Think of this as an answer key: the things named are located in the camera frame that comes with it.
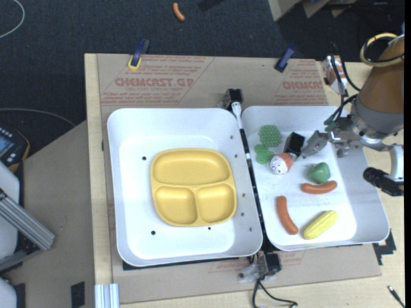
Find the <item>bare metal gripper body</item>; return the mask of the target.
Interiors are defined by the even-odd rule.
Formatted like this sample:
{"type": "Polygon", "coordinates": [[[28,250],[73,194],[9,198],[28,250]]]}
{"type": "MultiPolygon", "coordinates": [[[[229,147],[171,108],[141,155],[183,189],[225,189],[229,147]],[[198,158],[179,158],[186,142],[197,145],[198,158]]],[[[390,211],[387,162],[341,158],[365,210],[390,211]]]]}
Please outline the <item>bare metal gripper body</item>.
{"type": "Polygon", "coordinates": [[[326,126],[328,140],[332,142],[337,151],[337,157],[342,158],[353,149],[363,147],[375,151],[389,151],[390,145],[385,144],[383,139],[386,134],[376,131],[363,119],[354,116],[339,117],[336,121],[330,121],[326,126]]]}

